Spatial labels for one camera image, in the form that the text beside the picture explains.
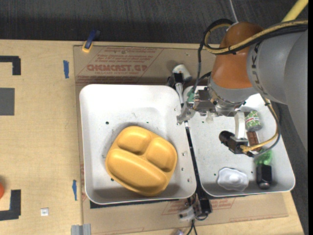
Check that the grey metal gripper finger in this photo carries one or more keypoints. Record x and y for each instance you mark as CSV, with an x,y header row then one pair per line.
x,y
181,119
186,110

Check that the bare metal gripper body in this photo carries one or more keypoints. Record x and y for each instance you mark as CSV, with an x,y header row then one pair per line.
x,y
207,103

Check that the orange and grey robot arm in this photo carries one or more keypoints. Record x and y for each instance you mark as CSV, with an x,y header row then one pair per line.
x,y
269,57

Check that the thin black and white rod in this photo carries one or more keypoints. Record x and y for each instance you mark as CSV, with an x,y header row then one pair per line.
x,y
192,150

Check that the small white cup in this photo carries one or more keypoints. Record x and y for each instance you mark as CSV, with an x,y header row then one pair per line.
x,y
183,70

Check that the white plastic tray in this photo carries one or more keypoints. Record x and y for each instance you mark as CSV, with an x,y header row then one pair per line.
x,y
137,106
212,150

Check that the green and white can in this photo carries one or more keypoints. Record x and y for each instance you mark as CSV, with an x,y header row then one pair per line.
x,y
253,121

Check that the brown chocolate biscuit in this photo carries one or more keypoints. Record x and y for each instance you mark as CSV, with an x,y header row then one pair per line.
x,y
252,138

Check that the yellow divided plate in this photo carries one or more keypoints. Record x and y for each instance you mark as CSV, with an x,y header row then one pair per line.
x,y
139,160

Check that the white toy fried egg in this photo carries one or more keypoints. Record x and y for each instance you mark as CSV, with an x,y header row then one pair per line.
x,y
232,179

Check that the green toy broccoli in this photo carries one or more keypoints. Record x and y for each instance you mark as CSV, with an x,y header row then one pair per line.
x,y
265,157

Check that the brown cardboard board red print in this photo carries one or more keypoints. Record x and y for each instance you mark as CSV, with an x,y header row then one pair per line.
x,y
117,65

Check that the black bottle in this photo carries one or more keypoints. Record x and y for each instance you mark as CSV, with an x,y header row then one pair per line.
x,y
264,175

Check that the small white square block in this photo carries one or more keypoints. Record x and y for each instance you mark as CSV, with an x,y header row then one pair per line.
x,y
44,211

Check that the orange round object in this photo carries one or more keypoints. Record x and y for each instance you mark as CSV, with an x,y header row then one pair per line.
x,y
1,191

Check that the black cylinder on white bracket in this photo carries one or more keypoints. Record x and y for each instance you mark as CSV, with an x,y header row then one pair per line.
x,y
232,142

